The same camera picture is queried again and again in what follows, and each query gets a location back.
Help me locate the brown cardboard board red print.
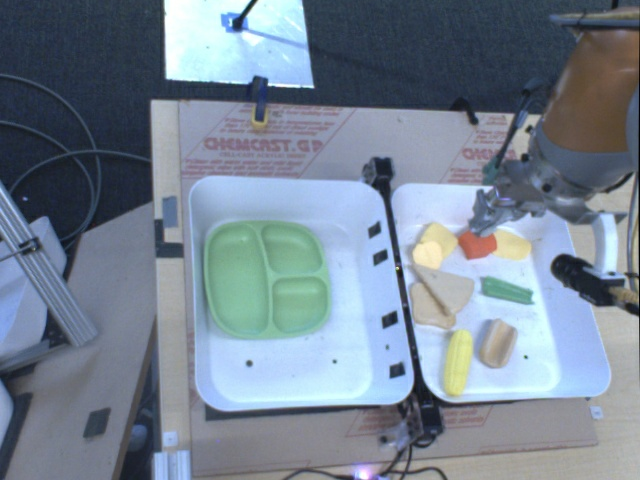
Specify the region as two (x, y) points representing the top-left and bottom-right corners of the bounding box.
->
(177, 100), (600, 477)

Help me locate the green toy bean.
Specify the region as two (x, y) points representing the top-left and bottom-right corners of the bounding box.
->
(480, 275), (536, 307)

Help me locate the yellow toy corn cob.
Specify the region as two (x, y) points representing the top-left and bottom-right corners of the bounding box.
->
(443, 329), (475, 398)

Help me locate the yellow heart-shaped toy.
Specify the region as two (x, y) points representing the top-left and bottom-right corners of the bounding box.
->
(412, 241), (444, 271)

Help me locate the thin black rod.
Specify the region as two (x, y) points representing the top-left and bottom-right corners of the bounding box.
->
(373, 180), (437, 419)

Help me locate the tan toy bread slice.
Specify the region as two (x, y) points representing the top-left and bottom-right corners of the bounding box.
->
(409, 281), (458, 331)

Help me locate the black cylinder on white bracket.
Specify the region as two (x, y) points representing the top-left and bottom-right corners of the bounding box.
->
(549, 210), (629, 307)

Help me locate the tan toy hot dog bun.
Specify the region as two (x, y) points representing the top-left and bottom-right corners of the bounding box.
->
(478, 317), (519, 370)

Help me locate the white plastic tray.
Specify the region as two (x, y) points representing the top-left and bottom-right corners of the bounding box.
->
(188, 175), (417, 413)
(391, 182), (613, 405)

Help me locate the yellow toy wedge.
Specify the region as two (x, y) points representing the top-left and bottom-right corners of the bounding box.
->
(420, 221), (460, 259)

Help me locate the green divided plate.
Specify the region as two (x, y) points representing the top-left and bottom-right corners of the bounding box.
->
(203, 220), (332, 341)

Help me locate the tan triangular toy sandwich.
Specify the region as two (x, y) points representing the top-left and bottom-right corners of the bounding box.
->
(410, 263), (476, 317)

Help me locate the red-orange toy chunk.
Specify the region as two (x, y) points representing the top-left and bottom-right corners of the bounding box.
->
(458, 230), (499, 261)

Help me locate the pale yellow toy piece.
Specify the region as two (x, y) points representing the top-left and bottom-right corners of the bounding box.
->
(492, 229), (533, 263)

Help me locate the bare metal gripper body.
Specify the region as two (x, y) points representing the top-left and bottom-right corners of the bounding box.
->
(492, 160), (602, 226)

